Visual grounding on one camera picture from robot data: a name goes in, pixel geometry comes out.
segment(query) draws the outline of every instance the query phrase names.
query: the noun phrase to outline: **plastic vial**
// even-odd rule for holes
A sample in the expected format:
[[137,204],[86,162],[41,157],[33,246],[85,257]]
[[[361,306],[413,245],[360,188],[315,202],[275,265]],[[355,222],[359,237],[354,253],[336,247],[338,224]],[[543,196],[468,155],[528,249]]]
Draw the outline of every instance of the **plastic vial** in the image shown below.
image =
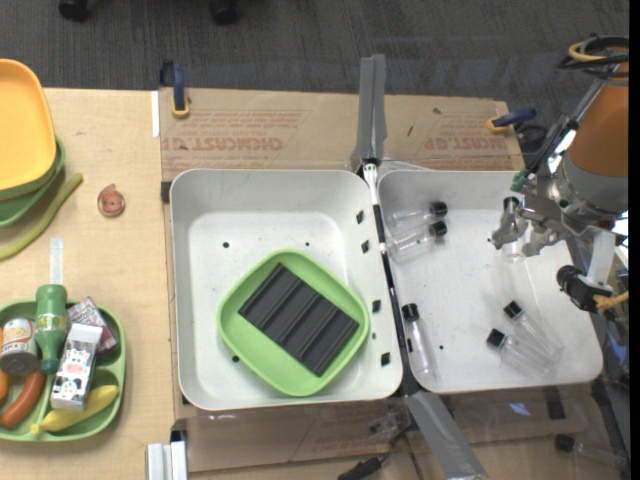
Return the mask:
[[442,221],[423,224],[406,229],[388,240],[389,253],[397,262],[403,262],[422,254],[436,238],[447,234],[447,225]]
[[435,361],[427,343],[423,320],[420,318],[416,304],[402,306],[404,331],[409,350],[409,362],[416,376],[425,377],[435,375]]
[[556,361],[564,348],[559,338],[555,336],[551,328],[545,329],[542,324],[518,305],[511,301],[503,308],[504,313],[515,326],[515,337],[518,340],[529,342],[530,345],[540,350],[552,361]]
[[387,218],[387,226],[391,233],[397,233],[401,229],[415,228],[423,224],[430,224],[444,217],[449,209],[446,203],[437,201],[431,203],[427,210],[422,208],[393,212]]
[[605,450],[582,441],[579,437],[557,434],[554,444],[556,450],[565,453],[577,453],[623,471],[627,467],[627,457],[620,450]]
[[551,371],[549,358],[540,353],[526,341],[515,339],[497,329],[492,329],[487,337],[487,343],[500,351],[502,362],[516,370],[531,373],[537,377],[546,377]]
[[519,263],[526,259],[523,247],[528,222],[516,212],[519,204],[520,201],[515,197],[507,197],[502,202],[504,211],[500,217],[500,232],[511,238],[501,247],[502,258],[507,263]]

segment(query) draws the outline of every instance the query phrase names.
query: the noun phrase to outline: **gray carpet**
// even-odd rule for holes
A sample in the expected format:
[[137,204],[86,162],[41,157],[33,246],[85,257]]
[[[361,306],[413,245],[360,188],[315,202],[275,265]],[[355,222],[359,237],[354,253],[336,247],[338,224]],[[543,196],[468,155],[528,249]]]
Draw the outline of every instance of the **gray carpet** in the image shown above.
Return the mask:
[[163,59],[187,85],[358,91],[359,61],[384,53],[387,94],[489,97],[550,124],[591,83],[558,73],[591,33],[629,34],[629,0],[240,0],[217,26],[209,0],[89,0],[83,23],[58,0],[0,0],[0,56],[46,87],[154,89]]

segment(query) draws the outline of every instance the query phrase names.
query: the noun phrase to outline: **office chair wheel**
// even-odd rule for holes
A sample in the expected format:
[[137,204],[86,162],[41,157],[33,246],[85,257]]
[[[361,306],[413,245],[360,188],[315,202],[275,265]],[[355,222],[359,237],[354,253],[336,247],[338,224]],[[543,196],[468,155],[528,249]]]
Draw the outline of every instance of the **office chair wheel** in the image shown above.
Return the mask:
[[69,20],[82,21],[87,17],[87,0],[60,0],[58,10]]
[[233,0],[211,0],[211,14],[218,25],[228,25],[236,20],[236,6]]

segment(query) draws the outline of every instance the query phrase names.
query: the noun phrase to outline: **small snack package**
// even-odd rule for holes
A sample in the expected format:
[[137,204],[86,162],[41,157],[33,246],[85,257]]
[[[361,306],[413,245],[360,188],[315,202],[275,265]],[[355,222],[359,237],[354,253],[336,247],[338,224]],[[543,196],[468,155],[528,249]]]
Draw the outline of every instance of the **small snack package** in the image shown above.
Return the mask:
[[71,325],[49,397],[53,409],[84,410],[101,337],[101,327]]
[[102,313],[91,297],[85,297],[80,302],[67,309],[69,325],[72,323],[95,325],[102,328],[102,339],[98,345],[98,354],[103,354],[114,348],[118,340],[104,321]]

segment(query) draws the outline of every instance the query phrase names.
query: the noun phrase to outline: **cable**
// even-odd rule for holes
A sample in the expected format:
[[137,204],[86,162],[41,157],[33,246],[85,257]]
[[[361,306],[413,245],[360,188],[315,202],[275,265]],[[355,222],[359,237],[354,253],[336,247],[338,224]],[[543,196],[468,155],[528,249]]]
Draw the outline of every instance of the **cable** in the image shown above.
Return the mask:
[[[596,55],[602,50],[613,50],[613,55]],[[629,71],[616,71],[620,64],[629,62],[629,38],[622,36],[593,36],[580,43],[572,44],[568,56],[562,59],[556,69],[560,71],[582,71],[604,83],[628,86]]]
[[382,467],[382,462],[386,459],[378,459],[378,457],[373,457],[371,459],[367,459],[364,462],[358,462],[355,467],[351,468],[349,471],[342,473],[338,480],[361,480],[364,477],[375,473]]
[[404,442],[407,445],[409,457],[411,458],[411,462],[413,462],[413,467],[416,470],[416,476],[418,477],[418,480],[424,480],[424,474],[422,473],[422,468],[420,467],[420,464],[418,464],[418,459],[416,458],[415,453],[413,453],[413,447],[411,446],[411,441],[409,441],[407,434],[404,432],[402,433],[402,438],[404,439]]
[[594,295],[593,299],[596,301],[596,307],[601,310],[611,309],[621,302],[624,302],[629,299],[629,291],[618,295],[617,297],[605,297],[603,295]]

